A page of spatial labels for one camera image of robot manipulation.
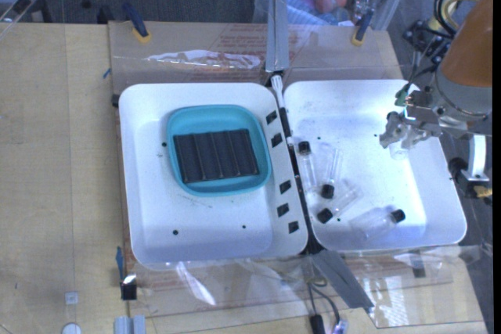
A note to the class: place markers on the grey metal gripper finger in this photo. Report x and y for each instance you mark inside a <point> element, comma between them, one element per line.
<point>392,129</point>
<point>415,135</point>

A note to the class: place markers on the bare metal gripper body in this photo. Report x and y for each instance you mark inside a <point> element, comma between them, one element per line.
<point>424,111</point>

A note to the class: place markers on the clear plastic bottle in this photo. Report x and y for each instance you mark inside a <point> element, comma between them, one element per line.
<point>399,151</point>

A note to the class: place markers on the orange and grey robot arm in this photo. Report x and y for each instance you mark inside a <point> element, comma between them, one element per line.
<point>469,51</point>

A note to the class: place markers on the white plastic tray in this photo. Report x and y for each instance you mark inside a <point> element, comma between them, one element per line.
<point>203,223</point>
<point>360,117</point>

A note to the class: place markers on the clear bottle with black cap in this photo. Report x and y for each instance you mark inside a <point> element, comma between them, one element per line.
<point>379,221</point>
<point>307,164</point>
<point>330,176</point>
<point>332,209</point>

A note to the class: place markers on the black ribbed holder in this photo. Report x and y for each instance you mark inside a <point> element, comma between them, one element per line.
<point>216,156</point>

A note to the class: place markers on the blue plate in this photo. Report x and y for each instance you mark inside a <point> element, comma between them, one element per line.
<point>184,121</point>

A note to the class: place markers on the black cylinder on white bracket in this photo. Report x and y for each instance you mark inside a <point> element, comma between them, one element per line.
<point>471,172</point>

